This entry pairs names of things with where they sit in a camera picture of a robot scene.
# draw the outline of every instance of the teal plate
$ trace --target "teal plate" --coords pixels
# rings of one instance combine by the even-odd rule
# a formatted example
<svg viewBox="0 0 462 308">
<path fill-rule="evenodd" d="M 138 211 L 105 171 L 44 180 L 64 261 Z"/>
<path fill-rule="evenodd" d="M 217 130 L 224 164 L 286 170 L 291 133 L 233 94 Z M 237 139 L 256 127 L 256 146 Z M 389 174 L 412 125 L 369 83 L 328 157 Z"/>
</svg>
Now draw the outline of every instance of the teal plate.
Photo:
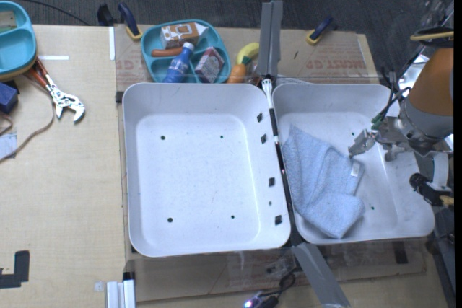
<svg viewBox="0 0 462 308">
<path fill-rule="evenodd" d="M 12 12 L 16 27 L 0 32 L 0 81 L 26 72 L 35 61 L 37 43 L 27 12 L 12 1 L 0 1 L 0 12 Z"/>
<path fill-rule="evenodd" d="M 179 23 L 187 23 L 187 22 L 196 22 L 200 25 L 206 26 L 209 29 L 205 33 L 205 35 L 200 39 L 199 43 L 194 48 L 193 55 L 191 57 L 191 62 L 189 63 L 189 70 L 188 75 L 185 77 L 183 82 L 187 83 L 203 83 L 196 73 L 194 69 L 196 68 L 197 64 L 199 63 L 202 55 L 204 54 L 205 50 L 209 46 L 213 46 L 217 49 L 217 52 L 223 57 L 223 61 L 225 64 L 223 65 L 222 69 L 218 73 L 217 79 L 215 80 L 215 84 L 220 84 L 225 82 L 228 77 L 230 76 L 231 72 L 231 63 L 230 57 L 228 56 L 228 52 L 226 50 L 225 44 L 222 42 L 221 37 L 218 35 L 218 32 L 214 29 L 214 27 L 200 19 L 185 19 L 183 21 L 175 21 L 175 22 L 168 22 L 162 23 L 161 25 L 156 25 L 150 27 L 146 32 L 143 34 L 141 38 L 141 52 L 143 53 L 144 61 L 146 62 L 146 66 L 148 68 L 149 73 L 151 74 L 152 79 L 155 82 L 162 82 L 165 75 L 167 74 L 168 67 L 170 62 L 174 57 L 152 57 L 151 50 L 152 49 L 163 49 L 162 43 L 160 40 L 160 29 L 164 26 L 170 25 L 177 25 Z"/>
</svg>

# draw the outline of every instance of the white plastic tray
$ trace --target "white plastic tray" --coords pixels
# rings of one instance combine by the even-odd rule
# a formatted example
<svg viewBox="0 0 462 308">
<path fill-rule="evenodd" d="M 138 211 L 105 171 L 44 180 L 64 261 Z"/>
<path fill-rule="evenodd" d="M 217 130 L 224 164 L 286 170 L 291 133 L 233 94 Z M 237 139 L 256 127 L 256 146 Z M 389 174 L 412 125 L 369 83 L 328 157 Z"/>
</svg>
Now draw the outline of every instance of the white plastic tray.
<svg viewBox="0 0 462 308">
<path fill-rule="evenodd" d="M 283 84 L 273 93 L 274 108 L 282 143 L 293 124 L 312 136 L 329 142 L 348 155 L 348 146 L 370 120 L 386 105 L 390 91 L 376 84 Z M 398 104 L 388 111 L 398 115 Z M 379 144 L 355 159 L 365 166 L 356 196 L 365 204 L 365 215 L 342 239 L 331 239 L 310 225 L 298 213 L 299 233 L 313 244 L 360 242 L 377 239 L 423 237 L 435 227 L 431 206 L 414 192 L 409 178 L 419 172 L 412 153 L 399 154 L 385 162 Z"/>
<path fill-rule="evenodd" d="M 138 252 L 164 257 L 286 243 L 287 203 L 261 90 L 135 84 L 123 96 L 123 119 L 128 228 Z"/>
</svg>

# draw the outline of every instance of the wooden table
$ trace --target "wooden table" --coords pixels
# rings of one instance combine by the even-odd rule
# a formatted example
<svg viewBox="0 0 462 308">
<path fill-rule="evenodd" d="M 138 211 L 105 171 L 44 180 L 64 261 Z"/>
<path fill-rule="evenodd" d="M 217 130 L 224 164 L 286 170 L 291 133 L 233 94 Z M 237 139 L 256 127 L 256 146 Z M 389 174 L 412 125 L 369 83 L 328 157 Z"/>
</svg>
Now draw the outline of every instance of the wooden table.
<svg viewBox="0 0 462 308">
<path fill-rule="evenodd" d="M 30 252 L 29 281 L 19 288 L 0 289 L 0 307 L 104 307 L 105 282 L 121 280 L 129 252 L 124 234 L 120 107 L 115 103 L 116 62 L 110 59 L 109 31 L 46 25 L 35 25 L 34 30 L 38 54 L 44 56 L 55 83 L 78 96 L 87 112 L 74 125 L 72 113 L 65 111 L 15 159 L 0 164 L 2 273 L 13 273 L 15 252 Z M 238 45 L 246 32 L 227 29 L 226 45 Z M 282 52 L 294 55 L 296 50 Z M 230 53 L 235 55 L 237 50 L 230 48 Z M 46 56 L 58 56 L 58 60 Z M 24 77 L 16 82 L 20 95 L 12 116 L 21 143 L 53 113 L 49 97 Z M 348 281 L 341 287 L 353 307 L 444 307 L 432 256 L 425 250 L 423 256 L 421 273 Z M 248 297 L 249 293 L 227 294 L 139 306 L 234 308 Z M 284 293 L 278 307 L 319 307 L 319 303 L 309 286 L 298 286 Z"/>
</svg>

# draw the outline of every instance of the folded cloth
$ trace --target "folded cloth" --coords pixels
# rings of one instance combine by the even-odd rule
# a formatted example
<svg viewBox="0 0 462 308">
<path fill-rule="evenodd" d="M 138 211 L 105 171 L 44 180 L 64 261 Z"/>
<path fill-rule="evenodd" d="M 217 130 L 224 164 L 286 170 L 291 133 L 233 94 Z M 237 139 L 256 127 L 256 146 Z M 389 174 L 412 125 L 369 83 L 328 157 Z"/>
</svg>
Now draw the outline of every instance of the folded cloth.
<svg viewBox="0 0 462 308">
<path fill-rule="evenodd" d="M 365 212 L 354 196 L 362 164 L 294 125 L 282 156 L 295 210 L 324 234 L 341 239 Z"/>
</svg>

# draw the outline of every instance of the yellow banana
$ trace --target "yellow banana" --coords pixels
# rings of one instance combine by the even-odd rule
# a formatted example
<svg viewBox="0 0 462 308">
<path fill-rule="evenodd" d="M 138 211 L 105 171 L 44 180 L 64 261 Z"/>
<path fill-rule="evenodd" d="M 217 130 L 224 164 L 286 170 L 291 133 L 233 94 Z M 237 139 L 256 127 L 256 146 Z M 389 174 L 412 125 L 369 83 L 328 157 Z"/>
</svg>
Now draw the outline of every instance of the yellow banana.
<svg viewBox="0 0 462 308">
<path fill-rule="evenodd" d="M 260 44 L 258 43 L 247 44 L 244 48 L 239 50 L 239 53 L 237 54 L 237 57 L 236 57 L 236 64 L 241 64 L 242 62 L 244 63 L 249 62 L 249 60 L 251 60 L 254 56 L 258 54 L 259 48 L 260 48 Z"/>
</svg>

